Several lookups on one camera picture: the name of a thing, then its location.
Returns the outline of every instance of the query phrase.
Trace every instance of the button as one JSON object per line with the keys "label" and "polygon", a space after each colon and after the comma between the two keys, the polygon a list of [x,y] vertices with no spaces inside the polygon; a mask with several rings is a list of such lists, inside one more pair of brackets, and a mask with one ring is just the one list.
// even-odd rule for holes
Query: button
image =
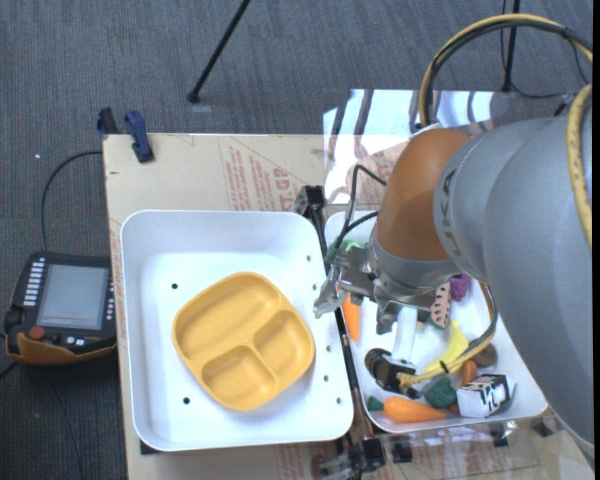
{"label": "button", "polygon": [[42,338],[44,338],[44,332],[44,327],[35,325],[29,329],[29,338],[35,341],[42,341]]}

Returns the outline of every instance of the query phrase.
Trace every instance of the yellow banana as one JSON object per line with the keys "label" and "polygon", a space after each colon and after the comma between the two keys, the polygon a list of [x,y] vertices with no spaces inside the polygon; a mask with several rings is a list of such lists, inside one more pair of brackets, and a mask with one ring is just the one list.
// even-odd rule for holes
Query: yellow banana
{"label": "yellow banana", "polygon": [[[449,364],[451,361],[456,359],[460,354],[462,354],[462,352],[464,352],[465,349],[469,346],[469,340],[467,339],[467,337],[464,334],[462,334],[462,331],[458,327],[457,320],[451,320],[451,329],[452,329],[451,341],[449,342],[449,346],[447,347],[447,350],[445,351],[445,353],[443,354],[443,356],[440,359],[436,359],[435,361],[430,363],[424,369],[425,372],[430,372],[432,370],[435,370],[436,368],[439,368],[440,361],[442,361],[444,364]],[[462,366],[462,363],[456,365],[455,367],[453,367],[449,370],[449,373],[453,373],[456,370],[459,370],[461,366]]]}

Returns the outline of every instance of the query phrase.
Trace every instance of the black clamp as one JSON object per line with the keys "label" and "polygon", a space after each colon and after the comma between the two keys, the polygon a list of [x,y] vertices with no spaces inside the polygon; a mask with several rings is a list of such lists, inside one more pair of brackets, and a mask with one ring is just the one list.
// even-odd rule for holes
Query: black clamp
{"label": "black clamp", "polygon": [[131,145],[133,152],[136,154],[139,162],[146,162],[153,160],[153,151],[149,145],[149,138],[147,137],[147,126],[144,122],[144,118],[140,115],[137,110],[129,110],[124,115],[124,124],[127,132],[133,135],[135,141]]}

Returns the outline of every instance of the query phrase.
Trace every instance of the yellow plate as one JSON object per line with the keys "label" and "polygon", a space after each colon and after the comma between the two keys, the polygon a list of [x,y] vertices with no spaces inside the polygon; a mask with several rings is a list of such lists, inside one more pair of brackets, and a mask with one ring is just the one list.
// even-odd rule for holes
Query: yellow plate
{"label": "yellow plate", "polygon": [[278,396],[315,355],[302,316],[255,272],[232,274],[190,299],[176,314],[171,337],[205,391],[240,411]]}

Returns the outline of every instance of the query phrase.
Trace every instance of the yellow cable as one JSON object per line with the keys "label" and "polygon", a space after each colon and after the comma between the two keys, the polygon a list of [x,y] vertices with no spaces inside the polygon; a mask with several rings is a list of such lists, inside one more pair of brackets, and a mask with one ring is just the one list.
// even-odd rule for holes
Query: yellow cable
{"label": "yellow cable", "polygon": [[593,86],[591,84],[583,87],[571,104],[569,116],[567,117],[567,158],[569,160],[569,178],[571,188],[576,201],[578,217],[582,223],[589,247],[592,247],[592,209],[585,181],[584,166],[582,165],[582,116],[584,106],[591,98]]}
{"label": "yellow cable", "polygon": [[[463,30],[461,30],[460,32],[458,32],[451,39],[449,39],[442,46],[442,48],[440,48],[438,50],[438,53],[436,53],[433,60],[427,66],[427,69],[422,78],[422,83],[420,84],[420,93],[418,95],[418,111],[420,112],[420,120],[421,120],[421,124],[423,127],[431,124],[431,123],[425,122],[428,91],[424,90],[423,88],[426,88],[429,86],[429,82],[431,79],[431,71],[432,71],[433,66],[435,65],[436,61],[438,60],[439,56],[450,45],[452,45],[453,43],[455,43],[462,37],[466,36],[467,34],[475,31],[476,29],[479,29],[479,28],[482,28],[482,27],[485,27],[488,25],[493,25],[496,23],[507,23],[507,22],[510,22],[512,26],[515,26],[516,24],[524,24],[524,23],[532,22],[532,23],[537,23],[537,24],[552,25],[555,27],[559,27],[562,30],[566,30],[565,27],[560,25],[559,23],[548,20],[541,16],[536,16],[535,14],[513,13],[513,14],[499,14],[497,16],[491,16],[489,18],[485,18],[483,20],[477,21],[477,22],[469,25],[468,27],[466,27]],[[572,39],[572,41],[580,49],[580,51],[582,51],[584,53],[584,55],[587,57],[587,59],[589,59],[589,61],[593,63],[593,52],[589,48],[587,48],[585,45],[583,45],[582,43],[577,41],[576,39]]]}

